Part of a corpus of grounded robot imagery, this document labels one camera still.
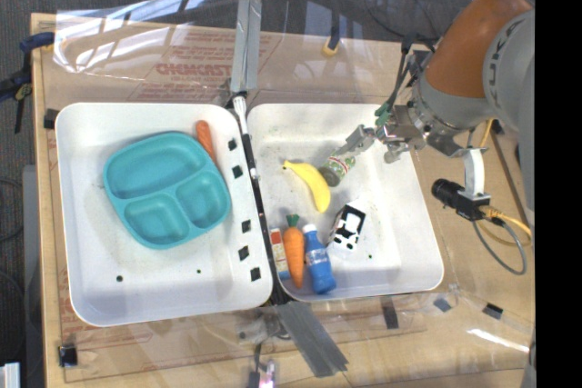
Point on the white and orange packet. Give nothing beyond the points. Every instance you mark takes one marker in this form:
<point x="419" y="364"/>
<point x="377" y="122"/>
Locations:
<point x="279" y="254"/>

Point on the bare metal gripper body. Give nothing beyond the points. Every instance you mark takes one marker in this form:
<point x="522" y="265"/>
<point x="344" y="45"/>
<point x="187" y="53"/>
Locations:
<point x="404" y="129"/>

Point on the orange toy sausage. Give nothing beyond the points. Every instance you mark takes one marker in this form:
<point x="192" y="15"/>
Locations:
<point x="205" y="138"/>

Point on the turquoise divided plate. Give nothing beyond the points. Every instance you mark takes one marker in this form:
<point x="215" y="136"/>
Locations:
<point x="157" y="177"/>

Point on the black cylinder on white bracket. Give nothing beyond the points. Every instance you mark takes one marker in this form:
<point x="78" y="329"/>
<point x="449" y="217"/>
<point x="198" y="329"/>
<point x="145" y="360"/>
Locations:
<point x="473" y="191"/>

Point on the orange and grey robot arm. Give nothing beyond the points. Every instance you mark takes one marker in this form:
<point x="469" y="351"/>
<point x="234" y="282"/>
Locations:
<point x="459" y="54"/>

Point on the yellow banana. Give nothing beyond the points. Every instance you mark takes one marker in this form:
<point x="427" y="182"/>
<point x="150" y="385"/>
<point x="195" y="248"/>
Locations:
<point x="314" y="184"/>

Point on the blue bottle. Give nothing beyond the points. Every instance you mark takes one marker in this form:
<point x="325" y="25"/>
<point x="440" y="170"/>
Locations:
<point x="319" y="268"/>

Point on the brown cardboard board, red print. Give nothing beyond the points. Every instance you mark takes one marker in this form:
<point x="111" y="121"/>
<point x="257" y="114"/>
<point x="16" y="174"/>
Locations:
<point x="150" y="72"/>

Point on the black and white carton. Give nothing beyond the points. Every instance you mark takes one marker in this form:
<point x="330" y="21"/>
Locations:
<point x="349" y="226"/>

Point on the white plastic tray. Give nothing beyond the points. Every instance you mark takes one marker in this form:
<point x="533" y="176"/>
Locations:
<point x="395" y="213"/>
<point x="91" y="268"/>

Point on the orange carrot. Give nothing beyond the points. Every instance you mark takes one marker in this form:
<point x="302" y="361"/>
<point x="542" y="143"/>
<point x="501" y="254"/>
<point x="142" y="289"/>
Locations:
<point x="294" y="252"/>

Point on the green can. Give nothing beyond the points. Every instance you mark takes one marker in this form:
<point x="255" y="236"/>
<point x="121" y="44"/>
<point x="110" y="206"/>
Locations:
<point x="338" y="168"/>

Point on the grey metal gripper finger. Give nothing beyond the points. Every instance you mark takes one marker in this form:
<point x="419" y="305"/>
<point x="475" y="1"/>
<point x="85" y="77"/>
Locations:
<point x="394" y="154"/>
<point x="357" y="142"/>

